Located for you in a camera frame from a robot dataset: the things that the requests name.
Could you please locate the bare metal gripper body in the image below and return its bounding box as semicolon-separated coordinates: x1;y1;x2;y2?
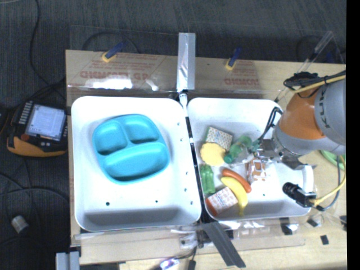
256;138;284;163

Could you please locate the orange and white small carton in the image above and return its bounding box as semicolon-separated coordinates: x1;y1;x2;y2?
245;157;268;184

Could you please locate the green clear plastic bottle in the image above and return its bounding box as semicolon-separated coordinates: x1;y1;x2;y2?
200;164;217;195
223;134;254;164

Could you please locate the orange sausage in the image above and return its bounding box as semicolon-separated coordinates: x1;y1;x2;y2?
222;168;252;194

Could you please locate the white plastic tray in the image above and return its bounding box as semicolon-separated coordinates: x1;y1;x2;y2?
70;95;203;233
186;97;315;222

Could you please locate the yellow banana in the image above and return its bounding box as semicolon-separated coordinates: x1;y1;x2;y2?
220;176;249;217

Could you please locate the yellow round biscuit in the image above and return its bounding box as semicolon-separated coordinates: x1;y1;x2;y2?
200;142;227;167

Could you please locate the orange and white flat packet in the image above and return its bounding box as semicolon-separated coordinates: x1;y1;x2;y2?
209;186;239;215

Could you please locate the blue divided plate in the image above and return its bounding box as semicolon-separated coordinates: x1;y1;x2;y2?
91;113;171;186

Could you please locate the brown cardboard board red print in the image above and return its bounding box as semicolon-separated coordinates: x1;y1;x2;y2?
65;49;347;266

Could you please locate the grey metal cylinder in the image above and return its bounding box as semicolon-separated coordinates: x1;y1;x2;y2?
11;214;30;234

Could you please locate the black cylinder on white bracket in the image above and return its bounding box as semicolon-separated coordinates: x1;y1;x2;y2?
282;164;317;208

